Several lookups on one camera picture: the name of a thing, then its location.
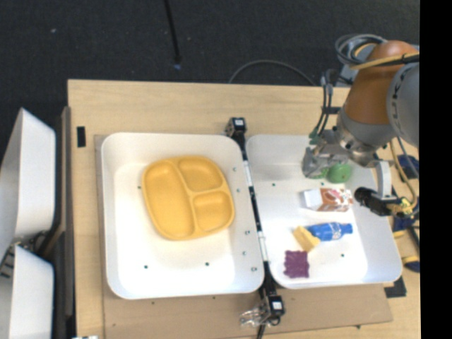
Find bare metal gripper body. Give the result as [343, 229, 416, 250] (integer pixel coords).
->
[315, 129, 377, 168]

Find green apple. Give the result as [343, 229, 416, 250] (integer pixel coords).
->
[326, 162, 353, 184]

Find white and brown carton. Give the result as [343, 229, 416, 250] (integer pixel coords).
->
[299, 187, 355, 213]

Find white plastic tray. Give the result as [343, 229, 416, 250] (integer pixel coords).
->
[101, 131, 266, 300]
[245, 133, 404, 290]

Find blue bottle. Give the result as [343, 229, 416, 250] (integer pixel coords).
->
[306, 221, 354, 242]

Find yellow cheese wedge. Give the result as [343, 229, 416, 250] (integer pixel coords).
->
[292, 225, 321, 252]

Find thin black and white rod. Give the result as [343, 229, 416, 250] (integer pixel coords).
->
[236, 132, 277, 300]

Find purple grapes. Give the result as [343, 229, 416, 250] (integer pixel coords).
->
[283, 249, 311, 280]

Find yellow divided plate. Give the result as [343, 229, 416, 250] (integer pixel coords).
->
[141, 155, 237, 242]

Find black cylinder on white bracket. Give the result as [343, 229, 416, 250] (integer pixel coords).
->
[354, 160, 402, 217]

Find black block with thin wires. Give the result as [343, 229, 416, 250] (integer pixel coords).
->
[225, 117, 247, 138]
[262, 295, 285, 319]

